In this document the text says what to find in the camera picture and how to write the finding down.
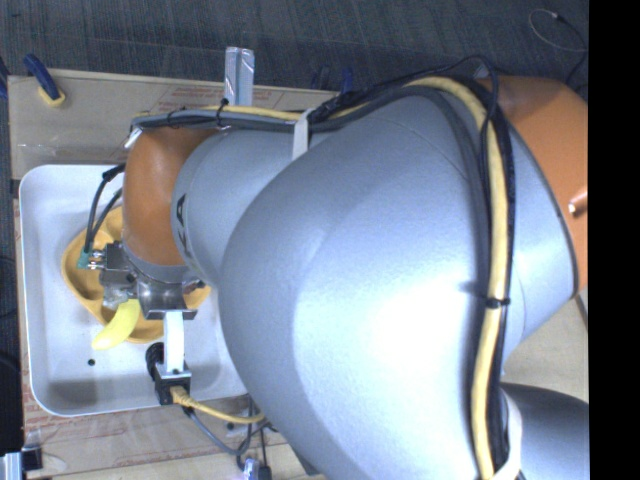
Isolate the yellow divided plate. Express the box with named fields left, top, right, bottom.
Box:
left=60, top=204, right=214, bottom=346

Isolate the black cylinder on white bracket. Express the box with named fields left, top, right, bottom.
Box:
left=144, top=312, right=194, bottom=407

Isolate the yellow banana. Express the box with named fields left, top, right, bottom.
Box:
left=90, top=297, right=142, bottom=352

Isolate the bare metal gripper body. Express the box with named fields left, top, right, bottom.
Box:
left=98, top=241, right=200, bottom=320

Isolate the white plastic tray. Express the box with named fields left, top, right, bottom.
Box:
left=18, top=163, right=252, bottom=418

